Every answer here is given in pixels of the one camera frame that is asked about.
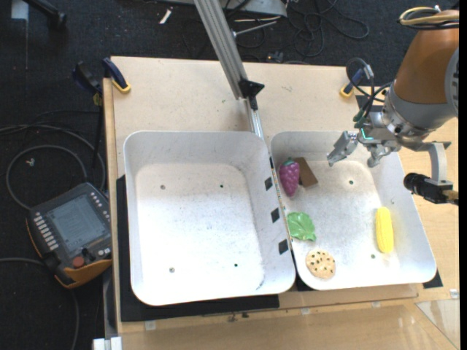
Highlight green lettuce leaf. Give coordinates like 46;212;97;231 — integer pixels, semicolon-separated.
286;211;317;243

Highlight white plastic tray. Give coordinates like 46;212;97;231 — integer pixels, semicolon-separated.
270;131;438;292
123;130;297;307

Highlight purple grapes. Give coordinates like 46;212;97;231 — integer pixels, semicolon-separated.
278;157;301;198

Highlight brown flat block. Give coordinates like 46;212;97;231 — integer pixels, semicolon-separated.
293;156;320;189

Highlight pale wood board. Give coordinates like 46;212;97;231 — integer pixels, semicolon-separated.
109;55;420;334

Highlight yellow corn cob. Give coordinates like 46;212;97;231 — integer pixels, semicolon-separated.
374;206;395;254

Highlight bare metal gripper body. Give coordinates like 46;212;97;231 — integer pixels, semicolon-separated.
358;111;432;155

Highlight tan chocolate chip biscuit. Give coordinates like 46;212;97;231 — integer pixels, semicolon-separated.
305;249;337;280

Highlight black cylinder on white bracket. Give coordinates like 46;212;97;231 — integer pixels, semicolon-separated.
403;141;455;205

